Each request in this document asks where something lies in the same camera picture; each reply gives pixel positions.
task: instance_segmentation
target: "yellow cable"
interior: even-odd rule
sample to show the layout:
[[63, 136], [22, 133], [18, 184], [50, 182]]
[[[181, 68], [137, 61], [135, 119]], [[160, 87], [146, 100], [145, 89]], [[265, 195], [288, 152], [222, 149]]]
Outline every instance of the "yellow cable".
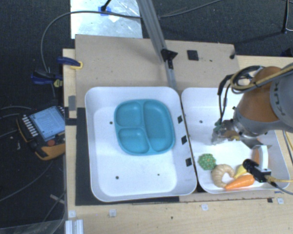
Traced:
[[[288, 133], [286, 132], [285, 135], [286, 135], [288, 143], [289, 143], [289, 145], [290, 145], [290, 147], [291, 147], [291, 149], [293, 151], [293, 145], [292, 145], [292, 143], [290, 141]], [[266, 180], [268, 182], [293, 182], [293, 179], [288, 179], [288, 180], [287, 179], [278, 179], [278, 178], [275, 178], [275, 177], [270, 176], [270, 175], [265, 176], [265, 178], [266, 178]]]
[[282, 75], [282, 74], [285, 74], [285, 73], [287, 73], [287, 72], [289, 72], [289, 71], [292, 71], [293, 70], [293, 65], [291, 65], [291, 66], [289, 66], [288, 68], [286, 68], [286, 69], [281, 69], [279, 72], [277, 72], [277, 73], [275, 73], [275, 74], [273, 74], [273, 75], [270, 75], [270, 76], [267, 76], [267, 77], [265, 77], [265, 78], [263, 78], [263, 79], [261, 79], [261, 80], [258, 80], [257, 82], [256, 82], [256, 84], [254, 84], [254, 83], [250, 83], [250, 84], [248, 84], [248, 85], [243, 85], [243, 86], [241, 86], [241, 85], [237, 85], [237, 84], [234, 84], [234, 82], [233, 82], [233, 80], [235, 79], [235, 77], [238, 75], [238, 73], [239, 72], [237, 72], [237, 73], [235, 73], [232, 77], [231, 77], [231, 79], [230, 79], [230, 84], [231, 84], [231, 87], [232, 87], [232, 89], [237, 89], [237, 90], [246, 90], [246, 89], [249, 89], [249, 88], [252, 88], [252, 87], [254, 87], [254, 86], [260, 86], [262, 83], [264, 83], [265, 81], [267, 81], [267, 80], [269, 80], [269, 79], [271, 79], [271, 78], [275, 78], [275, 77], [277, 77], [277, 76], [280, 76], [280, 75]]

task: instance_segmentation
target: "black bracket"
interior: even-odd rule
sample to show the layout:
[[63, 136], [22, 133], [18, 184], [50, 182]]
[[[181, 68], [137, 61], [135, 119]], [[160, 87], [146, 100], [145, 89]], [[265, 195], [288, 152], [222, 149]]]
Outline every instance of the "black bracket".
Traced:
[[168, 49], [162, 49], [161, 54], [163, 60], [168, 62], [168, 68], [174, 69], [174, 66], [172, 65], [172, 60], [176, 57], [176, 55], [178, 55], [178, 53]]

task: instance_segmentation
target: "black floor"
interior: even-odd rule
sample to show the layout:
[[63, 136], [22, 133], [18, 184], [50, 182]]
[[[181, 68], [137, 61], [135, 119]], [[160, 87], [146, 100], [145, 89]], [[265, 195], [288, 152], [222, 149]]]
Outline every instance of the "black floor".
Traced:
[[[190, 9], [214, 0], [153, 0], [159, 15]], [[166, 39], [232, 43], [239, 55], [293, 54], [293, 32], [281, 33], [283, 0], [224, 0], [196, 11], [162, 18]], [[42, 70], [40, 39], [52, 19], [70, 10], [69, 0], [0, 0], [0, 108], [9, 105], [39, 107], [52, 99], [49, 85], [34, 85], [30, 74]], [[293, 4], [288, 27], [293, 29]], [[69, 17], [55, 23], [45, 39], [45, 59], [53, 73], [60, 73], [55, 58], [63, 48], [74, 47]], [[10, 109], [0, 116], [22, 112]], [[16, 129], [15, 117], [0, 120], [0, 135]], [[0, 199], [37, 178], [50, 164], [40, 161], [19, 134], [0, 139]], [[37, 182], [0, 202], [0, 228], [43, 221], [54, 204], [50, 194], [64, 191], [63, 160], [54, 160]], [[47, 220], [60, 219], [58, 204]]]

